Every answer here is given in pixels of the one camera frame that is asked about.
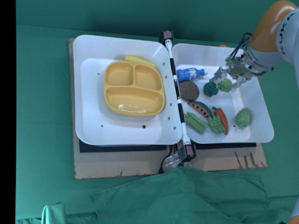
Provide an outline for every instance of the green background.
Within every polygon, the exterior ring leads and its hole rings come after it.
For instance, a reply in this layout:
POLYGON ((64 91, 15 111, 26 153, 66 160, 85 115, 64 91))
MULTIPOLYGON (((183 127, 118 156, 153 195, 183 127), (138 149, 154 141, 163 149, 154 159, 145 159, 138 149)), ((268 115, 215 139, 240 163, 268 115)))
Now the green background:
MULTIPOLYGON (((67 214, 93 213, 91 194, 139 177, 74 180, 68 38, 81 34, 234 47, 277 0, 16 0, 16 210, 40 217, 63 202, 67 214)), ((299 5, 299 0, 289 0, 299 5)), ((282 63, 259 78, 275 137, 263 144, 261 176, 274 205, 299 195, 299 92, 282 63)))

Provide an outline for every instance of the brown cookie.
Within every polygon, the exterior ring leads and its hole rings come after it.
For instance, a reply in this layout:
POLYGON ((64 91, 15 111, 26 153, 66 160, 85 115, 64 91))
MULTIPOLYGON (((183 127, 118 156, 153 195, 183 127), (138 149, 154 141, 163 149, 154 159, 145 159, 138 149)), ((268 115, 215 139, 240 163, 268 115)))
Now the brown cookie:
POLYGON ((184 100, 193 101, 199 96, 199 89, 193 81, 182 81, 178 84, 178 87, 181 98, 184 100))

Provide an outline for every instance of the cloth fold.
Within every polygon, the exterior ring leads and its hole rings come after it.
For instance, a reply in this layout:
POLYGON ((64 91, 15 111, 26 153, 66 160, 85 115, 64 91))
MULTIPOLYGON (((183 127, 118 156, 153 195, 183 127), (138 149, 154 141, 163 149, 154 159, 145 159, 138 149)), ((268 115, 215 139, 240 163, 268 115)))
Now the cloth fold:
POLYGON ((99 224, 275 224, 290 213, 269 209, 259 177, 187 167, 93 194, 99 224))

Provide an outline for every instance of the red chili pepper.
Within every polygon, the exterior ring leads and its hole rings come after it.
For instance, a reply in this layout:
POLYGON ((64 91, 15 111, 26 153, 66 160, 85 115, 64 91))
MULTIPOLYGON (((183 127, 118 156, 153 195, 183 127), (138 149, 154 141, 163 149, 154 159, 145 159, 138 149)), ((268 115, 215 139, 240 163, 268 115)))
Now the red chili pepper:
POLYGON ((225 127, 225 134, 227 135, 228 134, 228 119, 226 118, 223 110, 221 108, 215 108, 214 106, 212 107, 212 109, 214 111, 214 115, 218 114, 220 116, 221 123, 225 127))

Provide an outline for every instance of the toy broccoli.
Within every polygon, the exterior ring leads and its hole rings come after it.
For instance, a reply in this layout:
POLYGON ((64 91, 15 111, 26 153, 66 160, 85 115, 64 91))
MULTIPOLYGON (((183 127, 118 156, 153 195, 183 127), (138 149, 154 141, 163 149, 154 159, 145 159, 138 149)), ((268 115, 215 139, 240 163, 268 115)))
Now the toy broccoli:
POLYGON ((213 95, 217 95, 218 93, 217 85, 212 81, 206 83, 204 85, 204 93, 209 97, 212 97, 213 95))
POLYGON ((247 127, 250 121, 251 114, 247 108, 241 109, 235 117, 235 122, 240 127, 247 127))
POLYGON ((232 89, 232 81, 228 78, 225 78, 224 80, 220 81, 218 83, 218 89, 225 92, 230 92, 232 89))

